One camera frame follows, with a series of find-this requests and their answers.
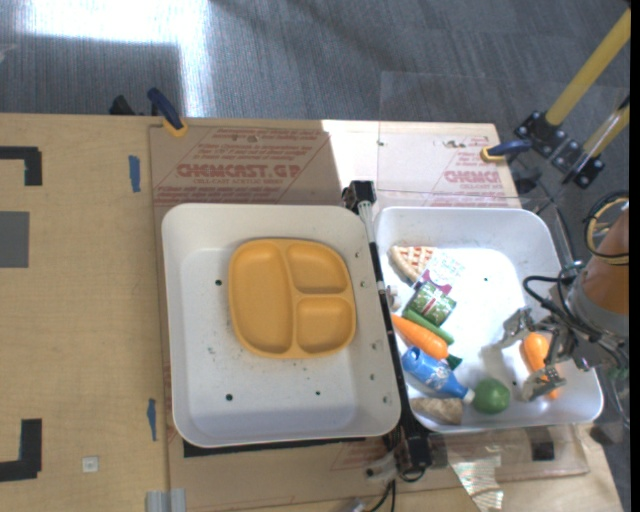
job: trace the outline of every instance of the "yellow bar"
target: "yellow bar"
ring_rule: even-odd
[[[616,110],[583,144],[585,153],[598,156],[622,129],[629,124],[631,105]]]
[[[559,126],[593,82],[600,76],[613,58],[631,37],[631,9],[627,8],[622,17],[602,40],[591,57],[573,77],[566,89],[545,114],[547,122]]]

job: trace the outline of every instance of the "toy pizza slice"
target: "toy pizza slice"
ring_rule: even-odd
[[[391,261],[412,283],[417,281],[433,256],[434,247],[394,245],[389,249]]]

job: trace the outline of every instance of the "bottle cap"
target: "bottle cap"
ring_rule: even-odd
[[[462,403],[469,405],[471,402],[473,402],[473,399],[475,398],[475,396],[476,396],[476,392],[473,389],[469,388],[465,393],[465,395],[462,397]]]

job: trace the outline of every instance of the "green can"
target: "green can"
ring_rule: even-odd
[[[425,281],[413,294],[407,307],[440,327],[456,307],[456,301],[436,286]]]

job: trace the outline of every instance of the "blue and yellow clamp handle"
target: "blue and yellow clamp handle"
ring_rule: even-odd
[[[187,133],[189,127],[180,118],[171,102],[157,88],[152,87],[147,91],[147,98],[152,105],[163,115],[162,125],[174,137],[182,137]]]
[[[502,162],[505,157],[515,157],[519,153],[529,151],[532,146],[532,142],[528,139],[510,140],[493,147],[485,146],[480,151],[480,158],[487,163]]]

